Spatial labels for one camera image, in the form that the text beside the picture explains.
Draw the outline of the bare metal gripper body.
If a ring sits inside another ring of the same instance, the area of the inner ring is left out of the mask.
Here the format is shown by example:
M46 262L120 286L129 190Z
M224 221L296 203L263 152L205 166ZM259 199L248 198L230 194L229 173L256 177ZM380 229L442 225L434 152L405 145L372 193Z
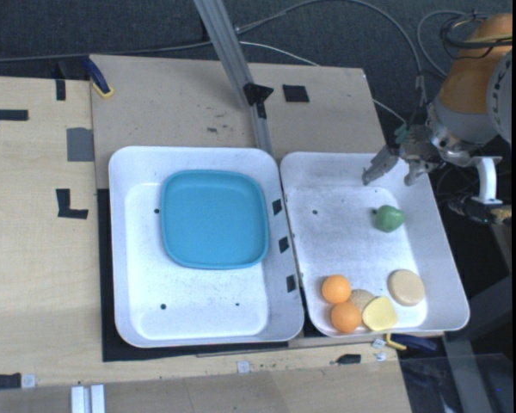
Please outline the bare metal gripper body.
M425 164L471 166L482 146L481 114L425 114L408 119L397 132L399 155Z

